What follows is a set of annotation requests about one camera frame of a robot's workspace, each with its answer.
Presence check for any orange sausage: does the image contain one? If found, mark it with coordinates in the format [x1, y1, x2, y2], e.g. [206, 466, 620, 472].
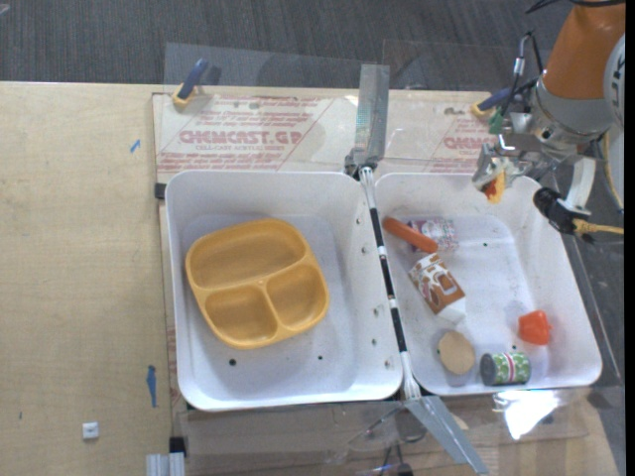
[381, 216, 441, 255]

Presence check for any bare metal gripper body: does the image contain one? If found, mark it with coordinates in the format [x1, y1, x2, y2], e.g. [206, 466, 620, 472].
[497, 110, 604, 165]

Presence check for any brown cardboard board red print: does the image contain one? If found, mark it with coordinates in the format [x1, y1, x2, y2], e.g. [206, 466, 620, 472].
[151, 89, 617, 467]

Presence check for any brown and white carton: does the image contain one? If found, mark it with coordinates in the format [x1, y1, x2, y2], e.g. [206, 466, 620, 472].
[407, 252, 468, 324]

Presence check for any white plastic tray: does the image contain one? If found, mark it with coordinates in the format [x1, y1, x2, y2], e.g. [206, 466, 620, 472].
[164, 169, 405, 413]
[373, 171, 604, 397]

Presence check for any green and white can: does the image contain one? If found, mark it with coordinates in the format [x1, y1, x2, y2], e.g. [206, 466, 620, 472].
[478, 350, 533, 387]

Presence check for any yellow and red pizza slice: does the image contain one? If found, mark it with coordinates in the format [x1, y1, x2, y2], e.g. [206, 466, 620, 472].
[473, 167, 508, 204]

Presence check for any yellow divided plate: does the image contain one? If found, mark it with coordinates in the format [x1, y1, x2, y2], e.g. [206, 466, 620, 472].
[185, 217, 331, 351]

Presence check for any orange toy vegetable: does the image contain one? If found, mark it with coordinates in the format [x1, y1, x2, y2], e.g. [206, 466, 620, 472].
[517, 309, 554, 346]

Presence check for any round tan biscuit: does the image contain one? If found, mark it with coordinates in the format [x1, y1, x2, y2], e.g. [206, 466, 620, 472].
[437, 329, 477, 377]

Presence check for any black cylinder on white bracket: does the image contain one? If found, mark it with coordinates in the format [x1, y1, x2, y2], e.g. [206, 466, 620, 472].
[532, 158, 596, 235]

